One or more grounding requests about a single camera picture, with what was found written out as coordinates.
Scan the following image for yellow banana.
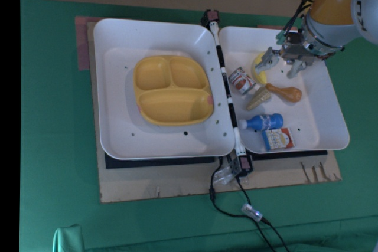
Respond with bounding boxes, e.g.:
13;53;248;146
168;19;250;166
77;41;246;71
250;51;280;86

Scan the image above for yellow corn cob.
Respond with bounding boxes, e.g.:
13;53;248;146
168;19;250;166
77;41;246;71
246;86;273;111

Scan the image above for black and white thin rod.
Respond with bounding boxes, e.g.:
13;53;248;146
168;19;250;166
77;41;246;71
208;21;247;158

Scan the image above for white plastic tray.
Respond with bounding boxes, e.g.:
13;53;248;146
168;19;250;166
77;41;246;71
93;18;236;161
219;26;351;155

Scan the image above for blue and white bottle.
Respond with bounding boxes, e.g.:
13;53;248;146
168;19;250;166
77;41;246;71
238;113;284;131

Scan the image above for brown chicken drumstick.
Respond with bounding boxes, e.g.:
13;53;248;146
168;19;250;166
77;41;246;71
265;83;302;103

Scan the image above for brown cardboard board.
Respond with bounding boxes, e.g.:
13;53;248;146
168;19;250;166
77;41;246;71
86;22;343;204

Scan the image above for black block with wires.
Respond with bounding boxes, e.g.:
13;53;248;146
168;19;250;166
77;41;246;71
230;154;254;178
201;9;220;28

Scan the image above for yellow divided plate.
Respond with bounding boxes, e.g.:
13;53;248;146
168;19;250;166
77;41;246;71
133;55;214;127

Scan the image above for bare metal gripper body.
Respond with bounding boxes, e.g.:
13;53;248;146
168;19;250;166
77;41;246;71
278;31;334;66

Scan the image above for blue and orange carton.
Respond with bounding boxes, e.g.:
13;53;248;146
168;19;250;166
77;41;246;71
261;127;296;152

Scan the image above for red and white can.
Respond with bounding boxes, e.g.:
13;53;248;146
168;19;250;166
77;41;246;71
227;67;256;96

